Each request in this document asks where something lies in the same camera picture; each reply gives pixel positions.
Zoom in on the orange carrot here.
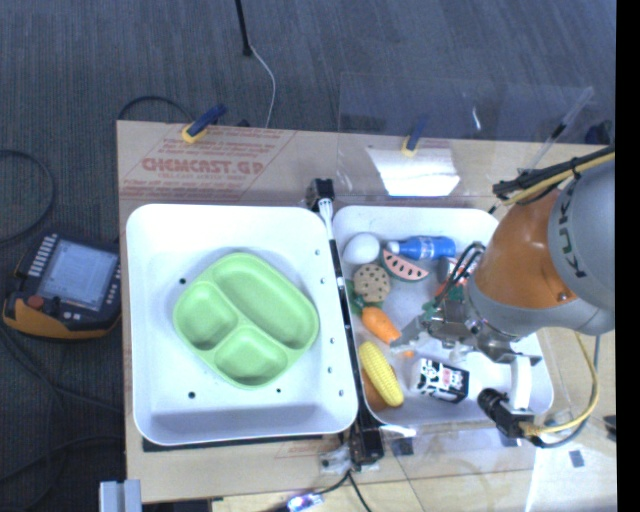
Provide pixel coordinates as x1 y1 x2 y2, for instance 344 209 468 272
348 293 403 346

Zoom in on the black block with thin wires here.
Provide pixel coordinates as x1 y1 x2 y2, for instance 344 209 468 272
305 177 337 211
346 424 387 472

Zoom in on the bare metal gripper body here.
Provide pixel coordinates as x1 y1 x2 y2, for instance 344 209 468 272
422 298 512 355

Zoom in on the white plastic tray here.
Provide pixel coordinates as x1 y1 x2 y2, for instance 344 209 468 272
330 204 555 429
124 202 360 448

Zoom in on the watermelon slice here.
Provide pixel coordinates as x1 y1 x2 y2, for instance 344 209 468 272
380 248 431 283

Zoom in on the green divided plate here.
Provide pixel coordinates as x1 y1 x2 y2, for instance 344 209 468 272
171 251 321 392

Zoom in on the white egg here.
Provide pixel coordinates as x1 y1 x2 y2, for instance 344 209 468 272
341 231 382 265

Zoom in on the black cylinder on white bracket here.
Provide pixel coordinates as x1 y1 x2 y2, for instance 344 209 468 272
476 350 544 441

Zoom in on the brown cardboard board red print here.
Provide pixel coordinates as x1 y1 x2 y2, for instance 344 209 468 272
115 119 616 504

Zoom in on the black and white carton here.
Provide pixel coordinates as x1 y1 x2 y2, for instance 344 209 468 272
415 356 471 404

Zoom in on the blue bottle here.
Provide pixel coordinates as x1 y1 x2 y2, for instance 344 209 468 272
386 235 458 262

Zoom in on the grey and orange toy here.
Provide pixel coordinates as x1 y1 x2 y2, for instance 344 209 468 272
432 255 472 297

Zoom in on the brown biscuit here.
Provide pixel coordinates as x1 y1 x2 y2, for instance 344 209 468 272
352 263 392 304

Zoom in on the yellow corn cob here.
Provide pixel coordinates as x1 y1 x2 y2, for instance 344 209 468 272
357 340 406 408

